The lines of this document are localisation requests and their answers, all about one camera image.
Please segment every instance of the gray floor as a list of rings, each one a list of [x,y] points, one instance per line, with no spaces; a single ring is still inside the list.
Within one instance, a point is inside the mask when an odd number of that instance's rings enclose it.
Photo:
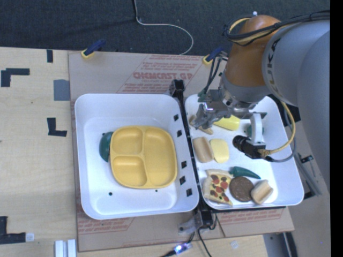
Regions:
[[[302,123],[296,123],[297,152],[302,157],[312,155]],[[328,257],[331,256],[330,194],[315,160],[304,164],[320,189],[320,195],[304,199],[289,207],[295,230],[291,233],[296,253],[285,246],[284,235],[265,235],[270,257]],[[305,192],[310,191],[301,174]]]

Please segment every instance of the cardboard sheet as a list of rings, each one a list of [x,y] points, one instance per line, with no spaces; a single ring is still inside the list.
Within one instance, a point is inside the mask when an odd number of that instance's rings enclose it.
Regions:
[[[167,93],[174,79],[184,80],[184,96],[200,92],[208,79],[210,65],[201,56],[124,54],[96,52],[88,60],[79,52],[69,53],[70,99],[74,170],[77,194],[78,249],[82,251],[109,248],[176,243],[188,240],[178,234],[178,224],[192,217],[192,212],[144,217],[94,220],[82,210],[76,129],[75,100],[87,93]],[[212,87],[219,84],[217,77]],[[234,211],[218,214],[219,225],[203,234],[204,239],[248,236],[292,231],[288,208]]]

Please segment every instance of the black backdrop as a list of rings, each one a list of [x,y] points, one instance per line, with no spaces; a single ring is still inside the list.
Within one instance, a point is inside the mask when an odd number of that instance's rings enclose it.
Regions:
[[[174,27],[135,21],[132,0],[1,0],[0,46],[82,50],[105,39],[104,51],[181,54],[190,38]],[[229,49],[223,24],[243,14],[280,20],[330,9],[330,0],[137,0],[145,23],[168,23],[189,31],[189,55]]]

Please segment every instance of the white cable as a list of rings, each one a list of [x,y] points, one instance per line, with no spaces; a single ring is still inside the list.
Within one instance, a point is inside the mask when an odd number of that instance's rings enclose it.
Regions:
[[[169,27],[175,27],[175,28],[181,29],[182,31],[184,31],[184,32],[186,32],[188,34],[188,36],[190,37],[192,43],[191,43],[191,46],[189,47],[189,49],[186,50],[184,53],[181,53],[180,55],[185,55],[186,53],[188,53],[193,48],[193,44],[194,44],[193,36],[188,31],[186,31],[184,28],[176,26],[176,25],[172,25],[172,24],[146,24],[146,23],[143,23],[143,22],[139,21],[136,0],[133,0],[133,3],[135,4],[135,12],[136,12],[136,21],[137,21],[137,23],[139,23],[139,24],[141,24],[143,26],[169,26]]]

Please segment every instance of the brown round patty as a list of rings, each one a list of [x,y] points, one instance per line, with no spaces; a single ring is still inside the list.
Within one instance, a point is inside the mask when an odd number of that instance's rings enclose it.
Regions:
[[[250,192],[253,189],[253,183],[243,176],[235,177],[229,185],[230,193],[233,198],[240,202],[249,202],[252,200]]]

